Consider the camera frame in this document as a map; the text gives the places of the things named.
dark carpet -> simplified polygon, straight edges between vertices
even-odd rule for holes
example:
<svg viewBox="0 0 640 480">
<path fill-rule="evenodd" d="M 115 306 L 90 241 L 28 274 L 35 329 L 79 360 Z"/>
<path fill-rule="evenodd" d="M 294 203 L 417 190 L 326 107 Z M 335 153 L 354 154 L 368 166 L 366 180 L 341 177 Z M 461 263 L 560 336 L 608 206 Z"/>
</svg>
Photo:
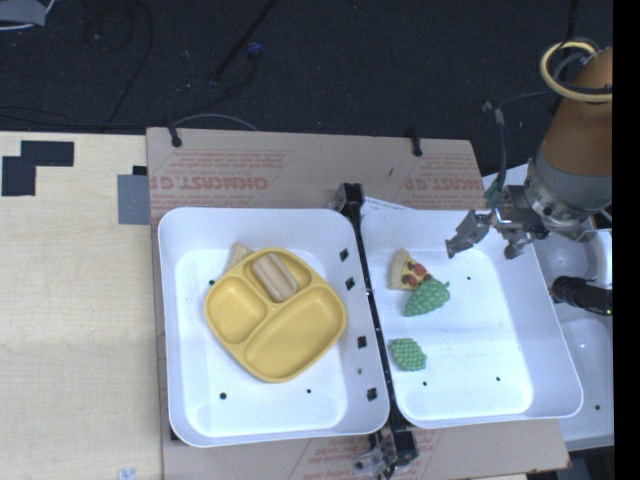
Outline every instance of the dark carpet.
<svg viewBox="0 0 640 480">
<path fill-rule="evenodd" d="M 0 130 L 414 127 L 470 140 L 485 175 L 500 156 L 487 110 L 546 89 L 549 45 L 612 46 L 613 0 L 58 0 L 45 26 L 13 25 L 0 23 Z M 535 152 L 554 101 L 505 107 L 508 166 Z"/>
</svg>

wooden board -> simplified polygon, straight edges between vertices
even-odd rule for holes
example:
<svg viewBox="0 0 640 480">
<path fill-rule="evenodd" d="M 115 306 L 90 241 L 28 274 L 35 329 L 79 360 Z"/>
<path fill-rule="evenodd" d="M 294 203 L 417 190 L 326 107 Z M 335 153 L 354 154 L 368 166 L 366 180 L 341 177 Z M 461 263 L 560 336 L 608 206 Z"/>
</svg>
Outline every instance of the wooden board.
<svg viewBox="0 0 640 480">
<path fill-rule="evenodd" d="M 0 477 L 160 478 L 149 226 L 118 224 L 117 176 L 143 136 L 2 133 L 75 143 L 36 195 L 0 197 Z"/>
</svg>

metal bracket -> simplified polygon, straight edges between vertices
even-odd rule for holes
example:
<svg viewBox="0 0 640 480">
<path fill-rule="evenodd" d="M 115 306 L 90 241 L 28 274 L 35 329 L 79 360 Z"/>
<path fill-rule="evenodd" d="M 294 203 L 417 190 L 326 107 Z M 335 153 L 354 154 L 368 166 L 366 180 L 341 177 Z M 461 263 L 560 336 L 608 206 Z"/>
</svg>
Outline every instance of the metal bracket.
<svg viewBox="0 0 640 480">
<path fill-rule="evenodd" d="M 408 465 L 417 457 L 415 440 L 408 430 L 392 432 L 386 437 L 378 431 L 369 436 L 369 441 L 371 449 L 353 459 L 357 478 L 389 479 L 396 468 Z"/>
<path fill-rule="evenodd" d="M 364 192 L 362 185 L 359 183 L 343 183 L 334 195 L 332 201 L 328 207 L 332 208 L 342 215 L 347 217 L 353 226 L 353 230 L 356 234 L 356 241 L 358 244 L 358 252 L 360 254 L 360 264 L 362 266 L 362 273 L 364 276 L 364 283 L 366 287 L 367 297 L 369 300 L 369 309 L 371 311 L 371 317 L 373 319 L 373 325 L 376 330 L 376 338 L 378 341 L 378 349 L 380 353 L 380 360 L 382 362 L 382 368 L 387 384 L 387 393 L 389 394 L 389 402 L 391 409 L 389 412 L 389 427 L 391 429 L 391 438 L 394 443 L 395 453 L 397 454 L 394 467 L 400 465 L 406 465 L 418 456 L 418 449 L 413 438 L 413 434 L 407 427 L 410 423 L 405 419 L 396 402 L 395 390 L 393 389 L 393 382 L 391 379 L 391 367 L 389 365 L 389 358 L 387 356 L 387 349 L 385 346 L 384 336 L 382 335 L 382 329 L 380 327 L 380 318 L 378 316 L 378 310 L 376 308 L 376 302 L 373 296 L 373 287 L 371 285 L 371 277 L 369 274 L 369 266 L 367 262 L 367 254 L 364 249 L 364 241 L 362 239 L 362 232 L 360 224 L 362 221 L 362 215 L 360 209 L 364 204 Z M 369 456 L 367 460 L 373 460 L 375 457 Z"/>
<path fill-rule="evenodd" d="M 456 228 L 456 234 L 451 240 L 445 240 L 447 254 L 453 258 L 456 253 L 470 249 L 489 232 L 489 216 L 477 214 L 469 210 L 467 216 Z"/>
</svg>

toy pizza slice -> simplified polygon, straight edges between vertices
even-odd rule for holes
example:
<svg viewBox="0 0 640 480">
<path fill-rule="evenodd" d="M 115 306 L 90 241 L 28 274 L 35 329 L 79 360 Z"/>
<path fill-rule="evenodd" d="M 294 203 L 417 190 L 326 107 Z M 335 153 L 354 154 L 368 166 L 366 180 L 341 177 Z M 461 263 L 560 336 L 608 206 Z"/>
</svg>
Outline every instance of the toy pizza slice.
<svg viewBox="0 0 640 480">
<path fill-rule="evenodd" d="M 431 274 L 424 265 L 414 260 L 406 249 L 400 249 L 394 254 L 389 267 L 390 290 L 415 290 L 429 279 Z"/>
</svg>

yellow plate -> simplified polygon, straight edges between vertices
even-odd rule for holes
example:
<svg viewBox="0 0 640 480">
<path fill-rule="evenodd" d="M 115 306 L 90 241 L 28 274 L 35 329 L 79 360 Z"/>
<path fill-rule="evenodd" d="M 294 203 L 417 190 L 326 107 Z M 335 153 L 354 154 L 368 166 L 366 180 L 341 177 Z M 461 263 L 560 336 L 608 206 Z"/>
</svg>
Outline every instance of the yellow plate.
<svg viewBox="0 0 640 480">
<path fill-rule="evenodd" d="M 298 291 L 274 302 L 251 265 L 275 253 L 295 277 Z M 261 249 L 229 269 L 209 288 L 204 315 L 225 349 L 255 377 L 291 380 L 315 363 L 347 325 L 344 304 L 331 286 L 285 249 Z"/>
</svg>

